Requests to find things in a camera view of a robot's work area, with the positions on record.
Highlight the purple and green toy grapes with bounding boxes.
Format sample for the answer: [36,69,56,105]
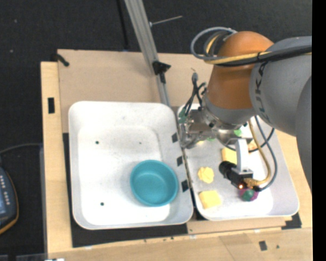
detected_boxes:
[239,187,260,203]

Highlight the yellow round toy biscuit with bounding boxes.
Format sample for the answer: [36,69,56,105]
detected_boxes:
[197,166,215,184]

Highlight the yellow toy cheese block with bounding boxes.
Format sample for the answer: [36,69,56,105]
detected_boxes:
[221,147,238,165]

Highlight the black cylinder on white bracket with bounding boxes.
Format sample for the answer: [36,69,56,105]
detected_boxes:
[218,138,254,189]

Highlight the teal bowl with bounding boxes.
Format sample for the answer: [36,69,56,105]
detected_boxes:
[129,159,179,208]

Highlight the white plastic tray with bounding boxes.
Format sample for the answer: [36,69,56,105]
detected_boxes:
[68,100,195,231]
[176,103,300,222]

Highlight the thin black rod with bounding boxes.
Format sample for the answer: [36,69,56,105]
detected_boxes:
[176,110,194,198]

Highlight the brown cardboard board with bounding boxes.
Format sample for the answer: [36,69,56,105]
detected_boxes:
[57,48,292,235]

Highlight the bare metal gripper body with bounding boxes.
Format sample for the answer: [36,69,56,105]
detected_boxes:
[183,109,254,147]

